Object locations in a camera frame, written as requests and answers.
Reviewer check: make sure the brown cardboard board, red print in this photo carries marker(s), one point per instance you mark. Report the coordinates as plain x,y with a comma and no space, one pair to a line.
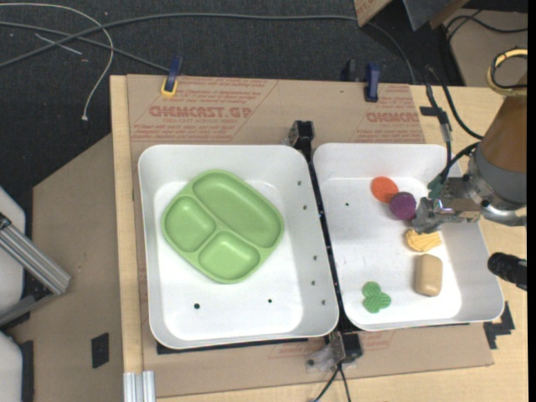
251,111

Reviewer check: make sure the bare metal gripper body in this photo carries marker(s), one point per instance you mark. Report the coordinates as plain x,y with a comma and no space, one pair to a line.
460,201

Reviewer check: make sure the tan toy bread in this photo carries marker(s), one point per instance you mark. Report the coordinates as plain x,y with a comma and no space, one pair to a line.
429,274

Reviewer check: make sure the green clover-shaped toy food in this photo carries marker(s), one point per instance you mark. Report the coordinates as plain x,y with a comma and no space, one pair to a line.
376,297

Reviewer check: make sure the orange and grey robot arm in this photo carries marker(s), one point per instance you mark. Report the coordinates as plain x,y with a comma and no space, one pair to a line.
504,140

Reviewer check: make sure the orange round slice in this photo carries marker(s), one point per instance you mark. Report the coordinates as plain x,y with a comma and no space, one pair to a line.
382,187

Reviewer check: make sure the black cylinder on white bracket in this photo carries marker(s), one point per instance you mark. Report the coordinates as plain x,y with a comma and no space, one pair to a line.
506,266

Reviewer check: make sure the purple round toy food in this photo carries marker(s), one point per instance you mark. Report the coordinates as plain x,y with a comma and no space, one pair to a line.
402,206

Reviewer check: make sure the yellow ridged toy food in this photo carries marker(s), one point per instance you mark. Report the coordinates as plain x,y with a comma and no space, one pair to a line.
423,241

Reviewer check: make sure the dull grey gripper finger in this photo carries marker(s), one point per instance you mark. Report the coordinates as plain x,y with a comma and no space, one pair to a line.
429,205
424,223

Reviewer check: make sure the white plastic tray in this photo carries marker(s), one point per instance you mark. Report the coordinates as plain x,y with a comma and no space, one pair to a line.
368,245
234,308

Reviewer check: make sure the green divided plate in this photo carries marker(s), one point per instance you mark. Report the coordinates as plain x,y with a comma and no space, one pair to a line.
222,224

